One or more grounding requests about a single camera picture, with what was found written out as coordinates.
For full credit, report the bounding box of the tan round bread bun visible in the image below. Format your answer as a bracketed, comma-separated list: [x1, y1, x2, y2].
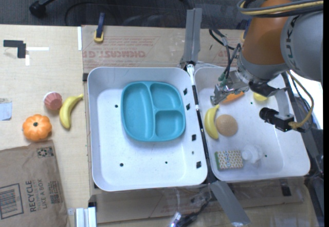
[215, 114, 239, 137]

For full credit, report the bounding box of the yellow lemon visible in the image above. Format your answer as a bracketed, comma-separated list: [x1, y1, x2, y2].
[253, 91, 268, 102]

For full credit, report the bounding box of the yellow banana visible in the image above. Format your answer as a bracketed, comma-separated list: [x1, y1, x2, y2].
[59, 93, 85, 130]
[204, 104, 221, 140]

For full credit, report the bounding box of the black block with thin wires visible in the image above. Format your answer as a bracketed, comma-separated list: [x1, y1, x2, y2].
[170, 201, 210, 227]

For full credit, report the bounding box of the blue divided plate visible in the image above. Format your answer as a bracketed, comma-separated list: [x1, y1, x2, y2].
[120, 81, 187, 143]

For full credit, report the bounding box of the orange pumpkin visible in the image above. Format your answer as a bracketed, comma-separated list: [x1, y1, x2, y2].
[22, 113, 53, 142]

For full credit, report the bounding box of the white plastic tray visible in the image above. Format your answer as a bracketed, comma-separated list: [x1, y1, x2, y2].
[194, 66, 312, 183]
[87, 66, 208, 192]

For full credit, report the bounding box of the black cylinder on white bracket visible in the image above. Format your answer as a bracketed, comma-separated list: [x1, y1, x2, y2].
[259, 88, 296, 133]

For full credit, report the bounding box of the orange carrot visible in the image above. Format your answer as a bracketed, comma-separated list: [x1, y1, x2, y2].
[221, 90, 245, 105]

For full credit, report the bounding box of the brown paper envelope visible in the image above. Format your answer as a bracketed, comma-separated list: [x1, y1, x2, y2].
[0, 139, 70, 227]

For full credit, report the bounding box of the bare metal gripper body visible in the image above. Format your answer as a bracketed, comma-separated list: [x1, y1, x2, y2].
[212, 70, 251, 99]

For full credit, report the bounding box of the pink cupcake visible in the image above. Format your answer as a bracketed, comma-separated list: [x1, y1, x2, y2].
[43, 91, 63, 112]

